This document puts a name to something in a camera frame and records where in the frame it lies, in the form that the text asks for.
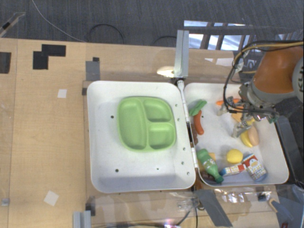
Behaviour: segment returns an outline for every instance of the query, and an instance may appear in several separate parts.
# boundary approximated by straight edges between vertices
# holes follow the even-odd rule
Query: carrot
[[[234,103],[238,103],[240,101],[240,99],[233,99]],[[223,105],[224,101],[217,101],[217,105]]]
[[[197,131],[198,135],[203,135],[204,129],[200,124],[200,117],[201,117],[201,110],[199,111],[199,113],[197,115],[195,115],[193,117],[193,123],[194,123],[194,127],[195,127],[195,130]]]

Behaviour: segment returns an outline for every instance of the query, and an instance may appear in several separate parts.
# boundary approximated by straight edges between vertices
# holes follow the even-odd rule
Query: green vegetable
[[[189,115],[190,116],[195,116],[199,113],[200,109],[203,108],[207,104],[207,101],[200,100],[194,108],[189,110]]]

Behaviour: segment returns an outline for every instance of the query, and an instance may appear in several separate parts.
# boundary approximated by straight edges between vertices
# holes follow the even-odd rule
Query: sink basin
[[[121,143],[132,151],[150,152],[170,148],[176,141],[173,113],[156,97],[127,97],[117,110]]]

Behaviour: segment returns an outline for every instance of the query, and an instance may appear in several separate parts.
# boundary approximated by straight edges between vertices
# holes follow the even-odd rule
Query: green bottle
[[[197,152],[197,157],[199,161],[204,166],[206,172],[215,178],[217,183],[221,183],[224,179],[219,174],[219,169],[215,161],[210,157],[208,151],[206,149],[202,149]]]

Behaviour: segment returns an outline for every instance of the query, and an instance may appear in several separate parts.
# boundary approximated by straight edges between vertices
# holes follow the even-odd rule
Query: wooden surface
[[[162,66],[174,65],[173,48],[11,39],[2,39],[0,43],[0,50],[7,45],[7,50],[15,51],[12,62],[17,62],[17,74],[0,75],[1,89],[7,88],[3,101],[11,104],[9,110],[14,115],[12,141],[7,142],[11,145],[11,163],[7,158],[10,153],[5,152],[10,149],[2,145],[6,150],[0,149],[0,184],[6,187],[6,195],[9,191],[10,198],[9,209],[0,207],[1,228],[71,228],[73,211],[84,211],[91,195],[96,197],[99,215],[92,218],[95,224],[151,221],[160,215],[179,220],[183,216],[177,206],[180,197],[172,193],[113,196],[96,192],[87,174],[85,156],[86,106],[82,87],[86,61],[100,58],[103,80],[168,81],[156,72]],[[66,57],[49,57],[48,70],[33,70],[33,51],[41,51],[42,44],[66,45]],[[190,50],[190,77],[222,82],[230,68],[213,63],[220,57],[232,58],[232,53]],[[12,87],[14,78],[16,91]],[[57,97],[59,89],[67,90],[66,98]],[[59,195],[55,206],[44,202],[49,190]],[[260,211],[267,217],[266,224],[277,224],[267,203],[262,206],[261,202],[249,203],[246,215],[241,206],[223,206],[232,219],[243,220],[240,224],[256,219]],[[200,224],[212,227],[205,211],[199,215]],[[189,218],[183,227],[194,227],[193,220]]]

